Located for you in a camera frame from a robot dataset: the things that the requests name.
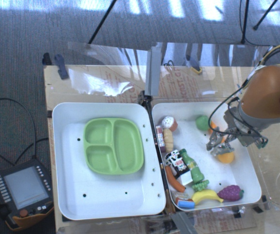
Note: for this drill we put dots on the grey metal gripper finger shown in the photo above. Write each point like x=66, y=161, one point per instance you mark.
x=212, y=141
x=223, y=149

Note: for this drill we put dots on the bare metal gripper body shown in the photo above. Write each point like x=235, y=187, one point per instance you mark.
x=237, y=127

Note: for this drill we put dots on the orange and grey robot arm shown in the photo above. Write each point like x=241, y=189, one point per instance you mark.
x=264, y=94

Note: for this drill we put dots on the yellow orange toy fruit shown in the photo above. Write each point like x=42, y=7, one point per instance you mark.
x=226, y=158

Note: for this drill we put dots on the orange toy carrot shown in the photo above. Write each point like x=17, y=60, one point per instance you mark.
x=212, y=126

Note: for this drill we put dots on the white plastic tray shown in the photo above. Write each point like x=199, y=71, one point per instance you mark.
x=210, y=169
x=105, y=194

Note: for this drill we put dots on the green plastic bottle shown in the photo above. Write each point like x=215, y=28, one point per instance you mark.
x=193, y=167

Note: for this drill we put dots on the cow print milk carton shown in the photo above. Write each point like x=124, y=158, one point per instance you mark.
x=177, y=164

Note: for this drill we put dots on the green toy grapes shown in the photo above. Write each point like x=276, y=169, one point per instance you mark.
x=200, y=185

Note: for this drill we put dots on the beige toy bread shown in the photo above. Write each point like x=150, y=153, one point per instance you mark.
x=168, y=140

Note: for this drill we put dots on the purple toy grapes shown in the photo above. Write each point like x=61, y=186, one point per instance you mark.
x=229, y=193

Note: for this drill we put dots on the white and brown cupcake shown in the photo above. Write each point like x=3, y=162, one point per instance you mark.
x=169, y=123

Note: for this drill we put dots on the yellow banana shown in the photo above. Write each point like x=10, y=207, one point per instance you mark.
x=205, y=194

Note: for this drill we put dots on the pink and white packet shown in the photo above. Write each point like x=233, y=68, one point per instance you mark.
x=160, y=138

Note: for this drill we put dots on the orange toy sausage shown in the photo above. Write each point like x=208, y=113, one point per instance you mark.
x=175, y=180

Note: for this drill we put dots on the white small packet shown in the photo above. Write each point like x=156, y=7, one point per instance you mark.
x=180, y=194

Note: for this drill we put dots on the brown cardboard board red print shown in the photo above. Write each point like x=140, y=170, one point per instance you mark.
x=183, y=82

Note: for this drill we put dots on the blue and red packet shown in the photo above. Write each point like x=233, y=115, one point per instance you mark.
x=185, y=203

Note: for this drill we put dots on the green divided plate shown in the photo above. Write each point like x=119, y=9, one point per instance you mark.
x=127, y=145

